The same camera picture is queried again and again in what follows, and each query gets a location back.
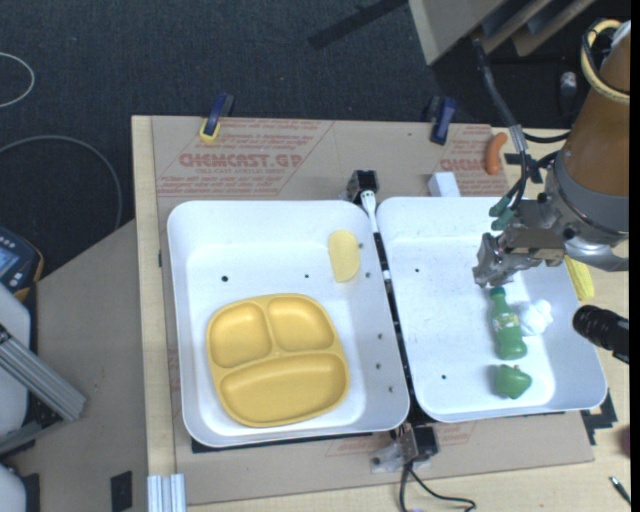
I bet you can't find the white crumpled lump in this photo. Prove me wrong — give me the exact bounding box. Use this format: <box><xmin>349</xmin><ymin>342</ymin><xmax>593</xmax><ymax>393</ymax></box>
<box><xmin>519</xmin><ymin>298</ymin><xmax>554</xmax><ymax>338</ymax></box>

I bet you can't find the pale yellow potato chip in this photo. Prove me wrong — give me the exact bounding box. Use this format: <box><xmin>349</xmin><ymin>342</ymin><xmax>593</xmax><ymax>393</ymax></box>
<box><xmin>327</xmin><ymin>229</ymin><xmax>362</xmax><ymax>285</ymax></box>

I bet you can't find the white block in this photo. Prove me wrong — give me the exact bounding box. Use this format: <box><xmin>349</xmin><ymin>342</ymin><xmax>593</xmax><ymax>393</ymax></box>
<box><xmin>426</xmin><ymin>171</ymin><xmax>462</xmax><ymax>198</ymax></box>

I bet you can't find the brown cardboard board red print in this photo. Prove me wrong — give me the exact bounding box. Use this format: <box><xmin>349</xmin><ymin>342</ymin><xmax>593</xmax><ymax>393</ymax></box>
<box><xmin>149</xmin><ymin>115</ymin><xmax>597</xmax><ymax>506</ymax></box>

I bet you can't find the orange sausage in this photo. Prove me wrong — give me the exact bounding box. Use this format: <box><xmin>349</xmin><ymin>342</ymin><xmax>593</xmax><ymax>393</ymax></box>
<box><xmin>483</xmin><ymin>131</ymin><xmax>509</xmax><ymax>177</ymax></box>

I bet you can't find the green bell pepper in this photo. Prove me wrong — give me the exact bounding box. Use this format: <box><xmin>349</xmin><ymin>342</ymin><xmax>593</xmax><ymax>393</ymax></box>
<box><xmin>494</xmin><ymin>363</ymin><xmax>533</xmax><ymax>401</ymax></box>

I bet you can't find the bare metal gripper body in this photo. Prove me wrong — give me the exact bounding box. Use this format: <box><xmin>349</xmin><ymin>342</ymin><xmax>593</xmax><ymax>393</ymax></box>
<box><xmin>501</xmin><ymin>196</ymin><xmax>577</xmax><ymax>268</ymax></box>

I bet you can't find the green plastic bottle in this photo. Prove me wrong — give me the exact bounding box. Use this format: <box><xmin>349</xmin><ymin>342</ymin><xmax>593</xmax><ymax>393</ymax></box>
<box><xmin>487</xmin><ymin>286</ymin><xmax>529</xmax><ymax>362</ymax></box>

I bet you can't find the yellow divided plate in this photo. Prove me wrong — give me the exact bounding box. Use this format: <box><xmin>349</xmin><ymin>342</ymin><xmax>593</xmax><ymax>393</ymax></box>
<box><xmin>205</xmin><ymin>292</ymin><xmax>351</xmax><ymax>429</ymax></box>

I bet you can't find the white plastic tray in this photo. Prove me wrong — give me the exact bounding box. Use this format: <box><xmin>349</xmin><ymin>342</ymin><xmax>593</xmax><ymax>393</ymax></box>
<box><xmin>374</xmin><ymin>195</ymin><xmax>609</xmax><ymax>424</ymax></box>
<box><xmin>166</xmin><ymin>199</ymin><xmax>412</xmax><ymax>448</ymax></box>

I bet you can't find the thin black and white rod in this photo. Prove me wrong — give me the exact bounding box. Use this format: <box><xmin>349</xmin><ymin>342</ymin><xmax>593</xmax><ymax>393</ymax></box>
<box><xmin>360</xmin><ymin>191</ymin><xmax>417</xmax><ymax>427</ymax></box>

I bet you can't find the yellow corn cob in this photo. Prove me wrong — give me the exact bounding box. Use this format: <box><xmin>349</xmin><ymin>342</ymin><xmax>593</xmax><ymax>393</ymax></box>
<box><xmin>564</xmin><ymin>253</ymin><xmax>596</xmax><ymax>302</ymax></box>

